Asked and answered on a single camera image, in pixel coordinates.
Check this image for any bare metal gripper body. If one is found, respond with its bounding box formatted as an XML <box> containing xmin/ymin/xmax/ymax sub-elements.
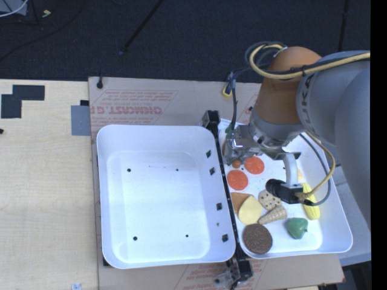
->
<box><xmin>225</xmin><ymin>124</ymin><xmax>284</xmax><ymax>163</ymax></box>

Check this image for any orange round slice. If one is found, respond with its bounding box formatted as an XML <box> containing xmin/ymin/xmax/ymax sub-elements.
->
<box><xmin>227</xmin><ymin>169</ymin><xmax>249</xmax><ymax>192</ymax></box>
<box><xmin>244</xmin><ymin>156</ymin><xmax>265</xmax><ymax>176</ymax></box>

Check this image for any thin black rod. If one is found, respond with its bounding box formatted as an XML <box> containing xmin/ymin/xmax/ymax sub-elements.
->
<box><xmin>210</xmin><ymin>121</ymin><xmax>244</xmax><ymax>264</ymax></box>

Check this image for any beige cracker with holes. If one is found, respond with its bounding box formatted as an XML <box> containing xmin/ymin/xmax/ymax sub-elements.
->
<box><xmin>258</xmin><ymin>189</ymin><xmax>282</xmax><ymax>211</ymax></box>

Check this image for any brown cardboard board red print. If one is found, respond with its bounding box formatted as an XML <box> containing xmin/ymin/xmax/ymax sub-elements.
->
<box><xmin>88</xmin><ymin>76</ymin><xmax>346</xmax><ymax>290</ymax></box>

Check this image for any yellow potato slice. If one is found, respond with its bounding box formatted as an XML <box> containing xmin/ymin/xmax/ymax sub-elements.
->
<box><xmin>238</xmin><ymin>195</ymin><xmax>263</xmax><ymax>226</ymax></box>

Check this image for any beige waffle cone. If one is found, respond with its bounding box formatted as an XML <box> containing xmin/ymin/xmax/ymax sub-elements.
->
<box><xmin>258</xmin><ymin>204</ymin><xmax>288</xmax><ymax>225</ymax></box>

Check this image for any yellow corn cob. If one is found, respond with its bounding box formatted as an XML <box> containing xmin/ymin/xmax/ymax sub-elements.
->
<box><xmin>301</xmin><ymin>182</ymin><xmax>321</xmax><ymax>221</ymax></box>

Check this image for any brown round biscuit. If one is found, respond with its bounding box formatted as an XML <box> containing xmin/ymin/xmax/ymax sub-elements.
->
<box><xmin>242</xmin><ymin>223</ymin><xmax>273</xmax><ymax>256</ymax></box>

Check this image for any green bell pepper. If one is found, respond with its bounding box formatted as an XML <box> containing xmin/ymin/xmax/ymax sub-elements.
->
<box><xmin>286</xmin><ymin>217</ymin><xmax>309</xmax><ymax>240</ymax></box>

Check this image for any white plastic tray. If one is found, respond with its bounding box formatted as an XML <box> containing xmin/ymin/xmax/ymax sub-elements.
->
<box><xmin>96</xmin><ymin>124</ymin><xmax>237</xmax><ymax>270</ymax></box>
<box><xmin>217</xmin><ymin>118</ymin><xmax>354</xmax><ymax>260</ymax></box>

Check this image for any black block with thin wires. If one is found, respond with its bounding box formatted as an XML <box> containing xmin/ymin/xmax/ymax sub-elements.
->
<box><xmin>201</xmin><ymin>110</ymin><xmax>221</xmax><ymax>130</ymax></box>
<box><xmin>213</xmin><ymin>257</ymin><xmax>254</xmax><ymax>290</ymax></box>

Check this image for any black cylinder on white bracket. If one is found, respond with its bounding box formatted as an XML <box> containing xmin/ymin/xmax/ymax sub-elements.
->
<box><xmin>265</xmin><ymin>151</ymin><xmax>304</xmax><ymax>205</ymax></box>

